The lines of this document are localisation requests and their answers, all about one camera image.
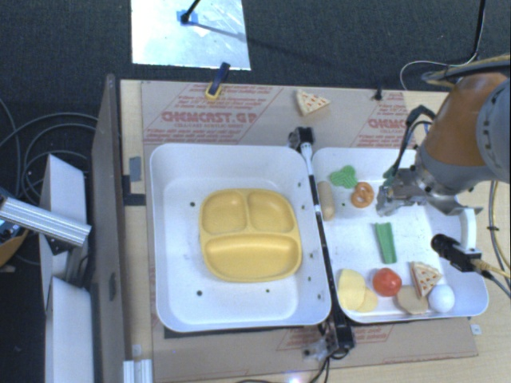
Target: metal rod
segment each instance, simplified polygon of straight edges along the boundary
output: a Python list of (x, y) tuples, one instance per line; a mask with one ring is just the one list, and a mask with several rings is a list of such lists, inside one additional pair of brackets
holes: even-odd
[(12, 197), (0, 198), (0, 219), (48, 235), (75, 247), (82, 247), (91, 227)]
[(188, 9), (188, 11), (181, 15), (181, 23), (186, 24), (189, 21), (190, 15), (192, 15), (192, 12), (196, 8), (197, 4), (199, 4), (199, 2), (200, 0), (195, 0)]

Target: yellow toy food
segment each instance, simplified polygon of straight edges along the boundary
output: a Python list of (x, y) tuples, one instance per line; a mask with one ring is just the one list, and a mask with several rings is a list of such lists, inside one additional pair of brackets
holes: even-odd
[(366, 281), (354, 270), (343, 270), (337, 289), (339, 303), (345, 310), (358, 310), (366, 297)]
[(378, 305), (378, 296), (369, 288), (366, 288), (364, 294), (364, 301), (362, 305), (357, 309), (358, 312), (371, 312), (376, 309)]

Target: black carpet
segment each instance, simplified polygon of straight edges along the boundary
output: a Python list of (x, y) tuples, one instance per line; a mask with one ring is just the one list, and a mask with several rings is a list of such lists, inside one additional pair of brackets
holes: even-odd
[[(229, 82), (400, 89), (409, 61), (466, 61), (473, 50), (479, 0), (242, 0), (252, 71)], [(509, 52), (511, 0), (488, 0), (480, 58)], [(133, 65), (130, 0), (0, 0), (0, 98), (19, 127), (51, 113), (96, 115), (105, 75), (209, 81), (212, 71)], [(428, 90), (407, 69), (409, 89)], [(51, 124), (25, 129), (22, 150)], [(0, 143), (11, 132), (0, 110)], [(92, 136), (61, 129), (32, 155), (54, 149), (87, 154)], [(0, 186), (15, 192), (14, 141), (0, 148)], [(80, 168), (86, 162), (69, 157)], [(34, 180), (43, 164), (34, 165)], [(38, 259), (35, 239), (20, 255)], [(43, 381), (44, 312), (39, 269), (18, 258), (0, 274), (0, 382)]]

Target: black tripod leg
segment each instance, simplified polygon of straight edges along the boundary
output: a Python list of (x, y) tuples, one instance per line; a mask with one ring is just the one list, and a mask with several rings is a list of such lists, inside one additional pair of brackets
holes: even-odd
[(195, 0), (192, 3), (192, 5), (190, 6), (190, 8), (188, 9), (188, 11), (181, 15), (181, 23), (186, 24), (188, 22), (188, 20), (190, 19), (190, 15), (196, 8), (197, 4), (199, 4), (199, 2), (200, 2), (200, 0)]

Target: red tomato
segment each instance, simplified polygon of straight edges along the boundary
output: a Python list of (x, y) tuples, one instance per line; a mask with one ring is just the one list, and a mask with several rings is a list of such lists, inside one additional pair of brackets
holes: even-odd
[(390, 268), (378, 270), (373, 277), (373, 287), (376, 292), (384, 297), (393, 297), (401, 289), (401, 277)]

